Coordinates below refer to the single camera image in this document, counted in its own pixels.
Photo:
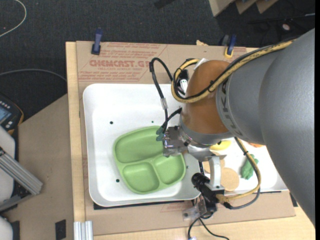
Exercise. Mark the green divided plate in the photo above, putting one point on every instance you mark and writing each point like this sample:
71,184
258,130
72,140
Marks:
140,164

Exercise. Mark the orange carrot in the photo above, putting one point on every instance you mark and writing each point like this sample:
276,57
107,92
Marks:
257,145

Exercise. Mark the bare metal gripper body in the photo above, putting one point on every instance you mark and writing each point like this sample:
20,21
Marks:
176,141

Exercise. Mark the brown cardboard board, red print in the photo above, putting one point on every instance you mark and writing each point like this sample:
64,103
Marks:
120,66

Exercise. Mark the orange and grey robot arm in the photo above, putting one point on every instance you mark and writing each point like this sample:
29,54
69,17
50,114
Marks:
270,104

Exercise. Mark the white plastic tray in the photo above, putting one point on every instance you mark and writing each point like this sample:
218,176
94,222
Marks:
105,134
235,156

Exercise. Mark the black cylinder on white bracket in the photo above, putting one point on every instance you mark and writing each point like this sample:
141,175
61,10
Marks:
215,171

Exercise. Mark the tan round biscuit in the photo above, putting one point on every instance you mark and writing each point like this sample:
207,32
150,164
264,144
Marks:
230,180
206,167

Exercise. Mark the green broccoli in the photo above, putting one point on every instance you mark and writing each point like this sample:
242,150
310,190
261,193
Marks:
247,170

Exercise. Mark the yellow round toy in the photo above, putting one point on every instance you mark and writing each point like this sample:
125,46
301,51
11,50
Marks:
221,144

